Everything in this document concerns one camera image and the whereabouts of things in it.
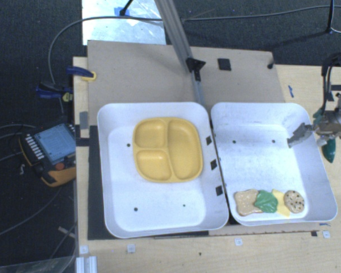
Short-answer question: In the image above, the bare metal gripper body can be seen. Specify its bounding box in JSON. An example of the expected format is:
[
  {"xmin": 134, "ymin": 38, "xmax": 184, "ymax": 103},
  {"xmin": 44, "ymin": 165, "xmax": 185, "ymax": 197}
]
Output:
[{"xmin": 313, "ymin": 94, "xmax": 341, "ymax": 140}]

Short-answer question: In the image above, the white plastic tray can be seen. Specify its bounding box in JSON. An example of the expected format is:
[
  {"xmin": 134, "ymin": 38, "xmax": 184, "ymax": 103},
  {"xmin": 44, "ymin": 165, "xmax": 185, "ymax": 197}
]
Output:
[
  {"xmin": 210, "ymin": 101, "xmax": 339, "ymax": 228},
  {"xmin": 97, "ymin": 101, "xmax": 231, "ymax": 239}
]

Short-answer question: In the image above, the tan chocolate chip biscuit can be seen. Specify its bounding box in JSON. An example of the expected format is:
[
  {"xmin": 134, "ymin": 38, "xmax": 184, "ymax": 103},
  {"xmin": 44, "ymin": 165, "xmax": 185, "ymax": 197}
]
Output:
[{"xmin": 283, "ymin": 189, "xmax": 306, "ymax": 214}]

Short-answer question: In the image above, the green lettuce leaf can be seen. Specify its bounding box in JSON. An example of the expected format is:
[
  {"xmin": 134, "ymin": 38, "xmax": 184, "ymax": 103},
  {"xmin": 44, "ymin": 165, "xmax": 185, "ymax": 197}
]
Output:
[{"xmin": 253, "ymin": 189, "xmax": 279, "ymax": 214}]

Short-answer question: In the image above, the yellow cheese slice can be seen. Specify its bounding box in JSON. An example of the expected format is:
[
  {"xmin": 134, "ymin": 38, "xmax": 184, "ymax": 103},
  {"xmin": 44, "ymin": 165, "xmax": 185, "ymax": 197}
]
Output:
[{"xmin": 271, "ymin": 188, "xmax": 292, "ymax": 218}]

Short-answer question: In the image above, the tan bread slice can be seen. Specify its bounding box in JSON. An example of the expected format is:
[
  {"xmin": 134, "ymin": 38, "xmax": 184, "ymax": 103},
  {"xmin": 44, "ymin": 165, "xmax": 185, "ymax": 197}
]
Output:
[{"xmin": 234, "ymin": 188, "xmax": 264, "ymax": 217}]

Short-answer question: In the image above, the yellow divided plate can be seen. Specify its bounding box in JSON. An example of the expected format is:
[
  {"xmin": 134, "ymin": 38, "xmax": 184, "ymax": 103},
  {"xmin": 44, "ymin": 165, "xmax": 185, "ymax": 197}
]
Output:
[{"xmin": 132, "ymin": 117, "xmax": 204, "ymax": 184}]

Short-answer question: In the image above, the brown cardboard board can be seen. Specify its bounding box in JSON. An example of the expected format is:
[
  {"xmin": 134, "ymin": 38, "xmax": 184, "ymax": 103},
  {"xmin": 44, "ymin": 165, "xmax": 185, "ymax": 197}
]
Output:
[{"xmin": 86, "ymin": 39, "xmax": 321, "ymax": 237}]

